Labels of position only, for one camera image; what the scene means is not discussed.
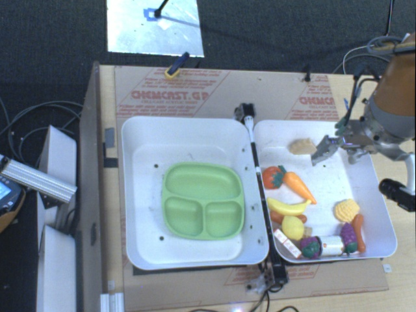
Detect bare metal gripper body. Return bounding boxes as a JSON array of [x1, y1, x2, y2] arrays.
[[337, 118, 416, 163]]

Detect tan bread piece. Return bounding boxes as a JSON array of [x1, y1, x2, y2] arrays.
[[289, 137, 318, 156]]

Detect white plastic tray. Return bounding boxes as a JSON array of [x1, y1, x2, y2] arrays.
[[253, 119, 398, 265], [120, 115, 270, 271]]

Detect orange carrot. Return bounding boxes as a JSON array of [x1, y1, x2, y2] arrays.
[[281, 171, 318, 205]]

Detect yellow corn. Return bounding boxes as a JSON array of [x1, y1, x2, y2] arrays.
[[333, 198, 361, 224]]

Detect red strawberry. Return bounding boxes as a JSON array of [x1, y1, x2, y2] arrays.
[[261, 164, 288, 190]]

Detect yellow banana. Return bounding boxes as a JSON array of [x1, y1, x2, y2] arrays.
[[266, 196, 313, 216]]

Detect thin black and white rod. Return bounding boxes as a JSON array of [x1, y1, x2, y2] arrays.
[[244, 115, 279, 272]]

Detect orange sausage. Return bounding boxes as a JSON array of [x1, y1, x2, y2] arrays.
[[352, 213, 367, 254], [269, 209, 308, 226]]

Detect purple grapes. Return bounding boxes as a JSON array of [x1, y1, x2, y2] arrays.
[[299, 235, 323, 260], [339, 222, 359, 257]]

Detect yellow lemon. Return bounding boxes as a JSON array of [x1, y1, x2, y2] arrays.
[[281, 215, 306, 241]]

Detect white can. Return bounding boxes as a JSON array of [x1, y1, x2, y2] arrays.
[[319, 235, 346, 257]]

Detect red and white carton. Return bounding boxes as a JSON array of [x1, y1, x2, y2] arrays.
[[273, 228, 303, 260]]

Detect green divided plate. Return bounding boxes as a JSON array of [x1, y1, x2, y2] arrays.
[[161, 162, 246, 241]]

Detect brown cardboard board red print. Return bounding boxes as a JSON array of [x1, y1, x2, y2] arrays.
[[113, 65, 389, 312]]

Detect black cylinder on white bracket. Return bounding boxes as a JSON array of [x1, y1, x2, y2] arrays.
[[378, 153, 416, 213]]

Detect black block with thin wires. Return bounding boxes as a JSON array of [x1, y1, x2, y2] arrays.
[[259, 258, 290, 289], [234, 102, 257, 121]]

